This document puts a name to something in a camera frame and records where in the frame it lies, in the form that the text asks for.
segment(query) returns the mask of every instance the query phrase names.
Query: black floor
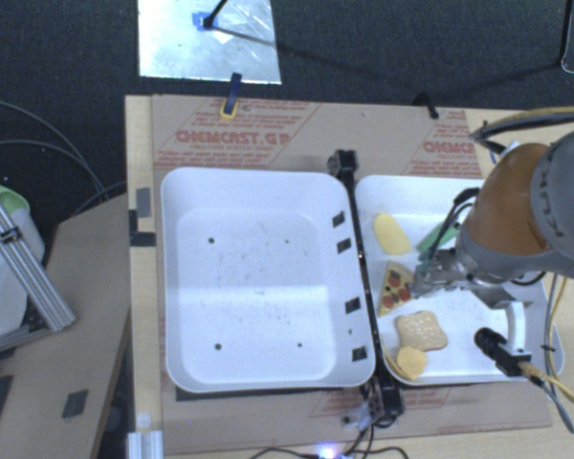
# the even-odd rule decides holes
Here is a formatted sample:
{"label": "black floor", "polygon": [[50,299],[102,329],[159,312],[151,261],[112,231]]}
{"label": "black floor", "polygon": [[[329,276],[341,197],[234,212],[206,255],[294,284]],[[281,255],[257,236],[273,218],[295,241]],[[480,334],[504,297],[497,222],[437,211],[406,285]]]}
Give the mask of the black floor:
{"label": "black floor", "polygon": [[[283,84],[243,85],[245,97],[410,104],[425,91],[438,106],[574,104],[574,75],[556,64],[565,0],[271,1]],[[137,17],[137,0],[0,0],[0,100],[63,132],[106,186],[125,178],[124,96],[227,90],[139,77]],[[0,105],[3,140],[68,149]],[[30,145],[0,146],[0,183],[30,200],[47,239],[95,193],[72,159]]]}

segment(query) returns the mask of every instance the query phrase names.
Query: white tray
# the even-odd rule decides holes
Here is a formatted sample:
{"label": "white tray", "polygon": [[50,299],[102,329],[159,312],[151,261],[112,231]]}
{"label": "white tray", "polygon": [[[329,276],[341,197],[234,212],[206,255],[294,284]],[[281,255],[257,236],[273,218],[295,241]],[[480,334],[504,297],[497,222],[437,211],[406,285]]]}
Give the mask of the white tray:
{"label": "white tray", "polygon": [[[444,221],[453,198],[459,192],[481,184],[481,181],[466,179],[393,176],[369,176],[358,183],[356,199],[375,309],[380,303],[387,262],[393,260],[414,271],[419,255],[419,251],[414,247]],[[376,215],[382,212],[391,214],[405,231],[413,246],[409,253],[389,256],[379,246],[372,224]],[[505,283],[503,287],[517,300],[533,301],[525,309],[525,343],[532,352],[532,362],[544,368],[541,345],[546,295],[542,283],[528,287]],[[449,338],[449,344],[442,350],[427,352],[428,365],[415,381],[404,381],[387,366],[397,379],[410,385],[487,383],[514,379],[502,374],[474,343],[474,335],[482,327],[489,327],[506,337],[506,313],[502,310],[490,310],[469,291],[444,292],[433,297],[421,297],[411,300],[384,317],[379,317],[379,332],[386,350],[394,359],[400,347],[395,319],[423,310],[435,313]],[[563,353],[556,333],[554,342],[557,349],[554,354],[555,361],[557,368],[561,369]]]}
{"label": "white tray", "polygon": [[215,392],[369,379],[364,287],[348,197],[335,178],[180,168],[161,195],[166,363],[178,386]]}

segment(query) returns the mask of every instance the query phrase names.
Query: black metal rod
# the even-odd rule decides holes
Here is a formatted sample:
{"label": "black metal rod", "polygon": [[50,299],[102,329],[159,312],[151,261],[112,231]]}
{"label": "black metal rod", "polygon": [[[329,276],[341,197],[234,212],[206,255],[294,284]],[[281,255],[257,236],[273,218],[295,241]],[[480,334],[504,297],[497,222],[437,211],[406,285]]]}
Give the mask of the black metal rod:
{"label": "black metal rod", "polygon": [[217,6],[215,7],[214,11],[202,20],[202,25],[204,29],[212,29],[212,23],[214,22],[215,17],[219,14],[221,9],[228,3],[228,0],[221,0]]}
{"label": "black metal rod", "polygon": [[567,37],[570,32],[570,18],[572,16],[572,5],[574,0],[565,1],[565,15],[563,16],[563,30],[562,30],[562,46],[559,50],[559,58],[557,60],[558,64],[562,64],[563,57],[565,56],[565,51],[567,50]]}

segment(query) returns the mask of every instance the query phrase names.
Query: cardboard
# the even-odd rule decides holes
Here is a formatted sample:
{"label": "cardboard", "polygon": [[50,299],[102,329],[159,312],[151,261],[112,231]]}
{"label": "cardboard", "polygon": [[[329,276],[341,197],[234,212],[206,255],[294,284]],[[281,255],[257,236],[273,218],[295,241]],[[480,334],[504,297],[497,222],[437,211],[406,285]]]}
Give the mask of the cardboard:
{"label": "cardboard", "polygon": [[[241,99],[233,121],[221,98],[152,100],[157,231],[162,428],[166,454],[349,442],[342,417],[362,402],[359,389],[200,397],[177,392],[166,373],[159,186],[184,165],[324,171],[337,149],[354,149],[358,179],[370,174],[480,178],[466,111]],[[542,393],[527,382],[406,389],[406,412],[378,438],[549,426]]]}

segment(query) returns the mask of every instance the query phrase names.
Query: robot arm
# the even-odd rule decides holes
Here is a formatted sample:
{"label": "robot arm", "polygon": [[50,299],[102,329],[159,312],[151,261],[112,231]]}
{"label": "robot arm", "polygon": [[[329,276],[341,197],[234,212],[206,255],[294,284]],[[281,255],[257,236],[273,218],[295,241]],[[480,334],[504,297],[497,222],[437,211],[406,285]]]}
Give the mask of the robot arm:
{"label": "robot arm", "polygon": [[528,272],[574,277],[574,132],[550,147],[508,152],[477,194],[455,248],[433,250],[411,291],[469,289],[494,308],[512,299],[500,284]]}

